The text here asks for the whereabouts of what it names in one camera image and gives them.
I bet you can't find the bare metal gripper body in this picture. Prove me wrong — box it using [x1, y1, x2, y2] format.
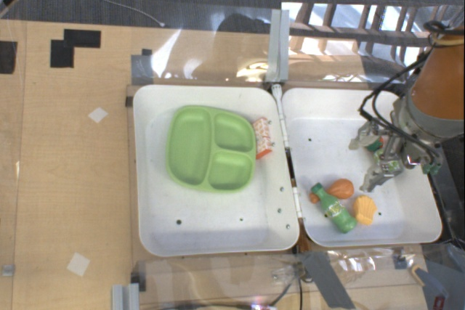
[383, 100, 443, 172]

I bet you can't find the green and white small can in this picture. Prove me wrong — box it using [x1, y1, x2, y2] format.
[365, 136, 401, 174]

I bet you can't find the yellow toy shell biscuit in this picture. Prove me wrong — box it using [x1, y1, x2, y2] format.
[351, 195, 377, 227]

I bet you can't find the brown toy chicken drumstick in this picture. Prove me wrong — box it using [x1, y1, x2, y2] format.
[309, 178, 355, 204]

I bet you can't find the white plastic tray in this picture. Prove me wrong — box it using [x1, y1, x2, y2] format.
[281, 87, 444, 249]
[132, 84, 301, 258]

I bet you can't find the green plastic bottle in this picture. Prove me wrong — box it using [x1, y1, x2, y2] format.
[310, 182, 358, 234]

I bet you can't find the thin black and white rod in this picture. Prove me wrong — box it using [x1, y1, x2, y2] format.
[271, 83, 305, 219]

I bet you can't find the orange and white carton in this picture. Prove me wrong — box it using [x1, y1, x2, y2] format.
[252, 116, 274, 160]

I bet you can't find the green divided plate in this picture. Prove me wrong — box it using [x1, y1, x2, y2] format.
[165, 105, 258, 193]

